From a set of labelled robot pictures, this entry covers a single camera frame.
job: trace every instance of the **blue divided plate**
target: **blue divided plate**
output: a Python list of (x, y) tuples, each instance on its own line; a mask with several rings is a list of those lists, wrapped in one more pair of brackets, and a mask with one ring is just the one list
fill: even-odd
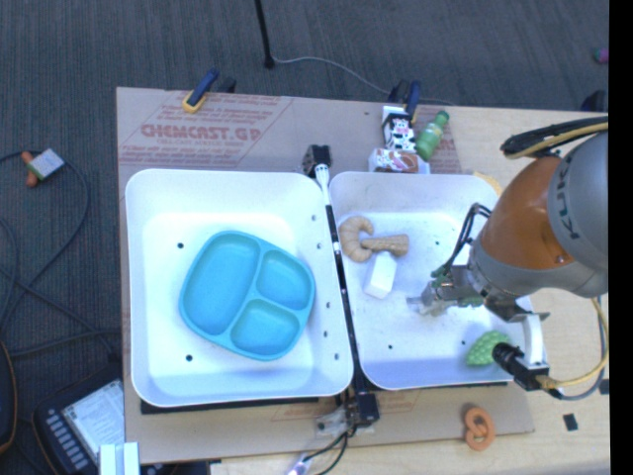
[(310, 269), (282, 248), (224, 231), (202, 247), (180, 292), (180, 315), (200, 336), (258, 360), (288, 353), (315, 299)]

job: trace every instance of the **orange ring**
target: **orange ring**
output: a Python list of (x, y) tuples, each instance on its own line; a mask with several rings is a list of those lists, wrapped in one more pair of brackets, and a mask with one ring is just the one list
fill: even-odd
[(486, 410), (480, 407), (471, 408), (464, 416), (466, 434), (464, 439), (473, 450), (487, 449), (495, 436), (495, 423)]

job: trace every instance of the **yellow and blue clamp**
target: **yellow and blue clamp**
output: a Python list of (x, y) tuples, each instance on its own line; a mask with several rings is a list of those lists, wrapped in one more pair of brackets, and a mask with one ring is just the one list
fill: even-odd
[(182, 108), (187, 113), (196, 113), (207, 99), (207, 93), (211, 90), (211, 85), (220, 77), (220, 71), (212, 68), (205, 77), (202, 78), (198, 86), (191, 90), (182, 101)]

